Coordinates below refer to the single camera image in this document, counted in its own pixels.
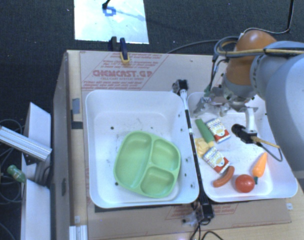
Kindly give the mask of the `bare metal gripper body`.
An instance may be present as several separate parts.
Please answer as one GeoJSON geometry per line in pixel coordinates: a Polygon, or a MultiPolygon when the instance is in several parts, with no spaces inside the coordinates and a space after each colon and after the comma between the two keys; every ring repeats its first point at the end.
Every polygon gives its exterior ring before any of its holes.
{"type": "Polygon", "coordinates": [[[213,102],[228,104],[229,107],[239,112],[255,95],[254,89],[249,85],[233,85],[232,87],[222,85],[221,87],[212,87],[209,96],[213,102]]]}

